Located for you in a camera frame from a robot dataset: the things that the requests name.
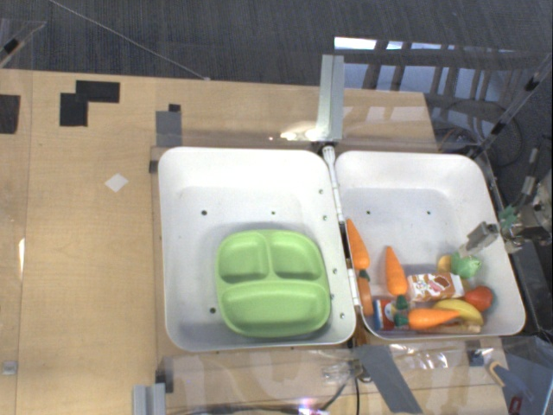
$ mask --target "yellow fruit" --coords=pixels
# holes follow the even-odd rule
[[[484,324],[484,318],[482,318],[482,314],[478,309],[463,300],[457,300],[455,298],[440,300],[434,305],[434,309],[457,310],[459,316],[466,322],[478,324],[479,326]]]
[[[438,260],[437,270],[440,273],[451,272],[451,255],[444,255]]]

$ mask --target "wooden table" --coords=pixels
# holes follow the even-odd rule
[[[86,128],[60,127],[60,93],[74,93],[76,80],[120,82],[120,102],[89,104]],[[0,291],[0,360],[19,362],[17,375],[0,375],[0,412],[131,413],[132,387],[153,383],[162,354],[183,354],[156,329],[149,173],[156,111],[181,105],[185,142],[274,147],[286,128],[315,122],[318,88],[0,70],[0,93],[22,97],[17,134],[0,136],[6,187],[0,212],[9,212],[0,214],[0,236],[8,241],[0,246],[0,279],[10,285]],[[370,135],[378,148],[401,136],[404,144],[435,149],[421,94],[347,91],[345,113],[352,141]],[[105,186],[116,174],[128,180],[118,192]],[[23,236],[24,268],[17,274],[13,248]],[[294,377],[299,354],[275,355],[273,366]],[[182,358],[186,365],[196,357]],[[221,386],[220,374],[201,373],[207,384]],[[229,374],[239,388],[253,390],[245,398],[266,400],[245,384],[251,370]],[[465,361],[448,370],[449,378],[444,374],[406,374],[429,413],[482,413],[483,405],[486,413],[505,411],[484,369],[469,370]],[[325,399],[332,391],[319,394]],[[387,413],[374,385],[361,392],[361,413],[369,407]],[[192,404],[185,394],[168,395],[169,413]],[[209,403],[225,403],[221,393],[207,394]],[[354,407],[349,386],[333,411]]]

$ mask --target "carrot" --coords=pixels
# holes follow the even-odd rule
[[[413,330],[430,329],[458,316],[458,310],[413,309],[408,316],[409,327]]]
[[[405,295],[409,289],[404,268],[390,246],[386,247],[386,285],[394,296]]]
[[[374,308],[372,307],[371,285],[369,284],[369,279],[365,276],[357,277],[357,286],[359,287],[359,299],[361,300],[363,315],[373,315]]]
[[[355,227],[353,221],[350,219],[346,220],[346,230],[349,248],[352,252],[353,269],[359,271],[368,268],[369,265],[371,265],[369,252],[366,250],[365,243],[363,243],[363,239],[361,239],[357,227]]]

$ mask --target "white diamond sticker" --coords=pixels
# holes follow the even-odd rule
[[[107,186],[113,192],[119,192],[119,190],[121,190],[121,188],[128,182],[129,180],[127,180],[121,174],[116,174],[112,178],[110,178],[107,182],[105,182],[105,186]]]

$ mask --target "green plate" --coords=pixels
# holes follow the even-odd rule
[[[230,235],[217,253],[216,285],[221,315],[241,335],[308,334],[330,315],[321,252],[301,233],[263,230]]]

